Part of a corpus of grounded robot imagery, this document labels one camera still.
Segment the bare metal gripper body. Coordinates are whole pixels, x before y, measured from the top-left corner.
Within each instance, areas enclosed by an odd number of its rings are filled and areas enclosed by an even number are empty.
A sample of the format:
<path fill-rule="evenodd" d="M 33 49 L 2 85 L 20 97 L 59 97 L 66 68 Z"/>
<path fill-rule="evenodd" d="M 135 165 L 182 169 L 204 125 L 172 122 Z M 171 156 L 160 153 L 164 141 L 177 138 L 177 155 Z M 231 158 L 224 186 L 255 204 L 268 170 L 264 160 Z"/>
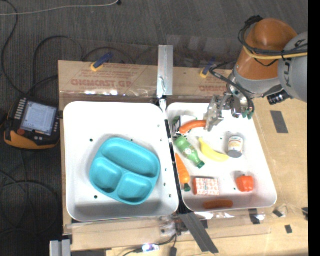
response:
<path fill-rule="evenodd" d="M 222 118 L 222 111 L 231 111 L 235 118 L 252 117 L 252 99 L 250 95 L 237 85 L 226 85 L 223 96 L 214 95 L 208 106 L 209 118 Z"/>

